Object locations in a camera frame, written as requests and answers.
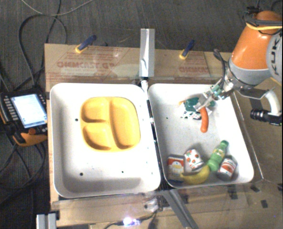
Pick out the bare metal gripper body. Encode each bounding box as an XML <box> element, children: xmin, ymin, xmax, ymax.
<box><xmin>202</xmin><ymin>78</ymin><xmax>236</xmax><ymax>104</ymax></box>

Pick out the orange sausage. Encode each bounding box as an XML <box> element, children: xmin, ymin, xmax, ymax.
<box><xmin>200</xmin><ymin>107</ymin><xmax>209</xmax><ymax>134</ymax></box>

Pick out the teal green carton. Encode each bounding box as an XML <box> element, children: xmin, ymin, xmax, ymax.
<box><xmin>183</xmin><ymin>97</ymin><xmax>200</xmax><ymax>112</ymax></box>

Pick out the white carton with black spots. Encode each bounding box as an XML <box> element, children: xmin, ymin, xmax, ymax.
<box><xmin>180</xmin><ymin>109</ymin><xmax>213</xmax><ymax>122</ymax></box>

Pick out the white plastic tray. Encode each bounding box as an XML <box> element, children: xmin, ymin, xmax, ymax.
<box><xmin>148</xmin><ymin>83</ymin><xmax>255</xmax><ymax>189</ymax></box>
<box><xmin>49</xmin><ymin>83</ymin><xmax>162</xmax><ymax>199</ymax></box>

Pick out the white cup with red print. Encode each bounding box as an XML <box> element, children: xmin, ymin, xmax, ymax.
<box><xmin>184</xmin><ymin>148</ymin><xmax>204</xmax><ymax>172</ymax></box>

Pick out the green bottle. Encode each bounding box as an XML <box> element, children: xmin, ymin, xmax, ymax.
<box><xmin>206</xmin><ymin>140</ymin><xmax>230</xmax><ymax>172</ymax></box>

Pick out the red and white carton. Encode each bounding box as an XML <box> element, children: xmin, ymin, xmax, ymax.
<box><xmin>167</xmin><ymin>155</ymin><xmax>186</xmax><ymax>182</ymax></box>

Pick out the red and white can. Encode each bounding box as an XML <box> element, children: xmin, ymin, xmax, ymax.
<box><xmin>217</xmin><ymin>157</ymin><xmax>238</xmax><ymax>181</ymax></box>

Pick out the yellow banana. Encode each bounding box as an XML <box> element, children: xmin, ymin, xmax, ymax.
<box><xmin>179</xmin><ymin>165</ymin><xmax>211</xmax><ymax>186</ymax></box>

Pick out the yellow divided plate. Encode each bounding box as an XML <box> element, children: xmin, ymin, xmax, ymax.
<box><xmin>80</xmin><ymin>96</ymin><xmax>142</xmax><ymax>152</ymax></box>

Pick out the brown cardboard board red print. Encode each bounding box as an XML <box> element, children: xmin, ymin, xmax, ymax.
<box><xmin>44</xmin><ymin>43</ymin><xmax>283</xmax><ymax>227</ymax></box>

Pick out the black cylinder on white bracket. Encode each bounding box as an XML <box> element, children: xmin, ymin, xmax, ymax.
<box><xmin>250</xmin><ymin>89</ymin><xmax>283</xmax><ymax>126</ymax></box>

